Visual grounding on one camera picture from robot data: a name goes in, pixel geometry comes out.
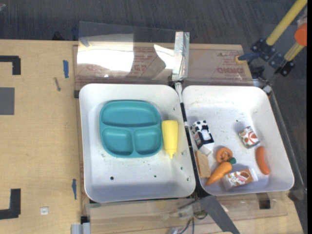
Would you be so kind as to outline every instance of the white plastic tray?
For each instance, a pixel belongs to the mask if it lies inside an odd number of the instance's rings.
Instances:
[[[197,120],[207,120],[215,146],[208,157],[211,169],[218,162],[214,154],[222,147],[232,150],[237,164],[233,171],[247,167],[254,168],[259,181],[226,191],[221,181],[206,186],[201,185],[212,195],[234,195],[287,191],[294,184],[293,172],[280,136],[269,99],[265,92],[256,87],[240,86],[188,86],[183,91],[188,125]],[[266,148],[266,160],[271,169],[270,175],[263,175],[255,160],[255,150],[259,146],[246,149],[238,133],[251,126]]]
[[[109,155],[99,135],[99,113],[112,100],[142,100],[154,105],[162,120],[178,121],[178,152],[173,159],[160,150],[144,158]],[[165,85],[88,84],[79,94],[84,185],[95,202],[186,197],[195,176],[178,95]]]

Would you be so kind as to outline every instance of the wooden table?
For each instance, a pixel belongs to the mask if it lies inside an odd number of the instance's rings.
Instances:
[[[0,87],[15,88],[14,115],[0,115],[0,209],[10,207],[11,189],[21,189],[21,214],[0,220],[0,233],[70,233],[71,224],[80,223],[74,45],[77,42],[0,40],[1,56],[21,58],[21,75],[12,75],[11,63],[0,62]],[[63,60],[69,62],[69,78]],[[234,223],[242,233],[302,233],[293,203],[286,202],[286,216]],[[41,214],[41,207],[49,207],[49,213]],[[215,224],[196,226],[199,234],[219,231]]]

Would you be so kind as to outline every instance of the black corner marker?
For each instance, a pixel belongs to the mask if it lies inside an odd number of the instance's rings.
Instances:
[[[18,218],[20,215],[20,189],[11,189],[10,208],[0,210],[0,219]]]
[[[12,75],[20,76],[20,58],[19,56],[0,56],[0,62],[12,63]]]

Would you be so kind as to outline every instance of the orange carrot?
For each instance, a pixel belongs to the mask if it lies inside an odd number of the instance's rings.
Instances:
[[[255,154],[256,160],[257,160],[257,163],[258,163],[258,166],[259,166],[261,172],[265,175],[269,175],[271,171],[268,168],[267,163],[265,162],[264,153],[265,153],[264,147],[262,147],[262,146],[258,147],[256,150],[256,154]]]
[[[219,179],[222,179],[222,177],[226,174],[228,174],[232,170],[232,164],[234,164],[236,161],[234,158],[231,158],[229,161],[222,162],[211,174],[211,177],[207,180],[206,185],[211,185],[215,182],[217,182]]]

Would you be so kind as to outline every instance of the teal plate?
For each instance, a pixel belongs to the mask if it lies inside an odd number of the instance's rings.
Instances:
[[[99,115],[99,130],[104,149],[115,157],[153,156],[163,145],[159,112],[144,101],[108,102]]]

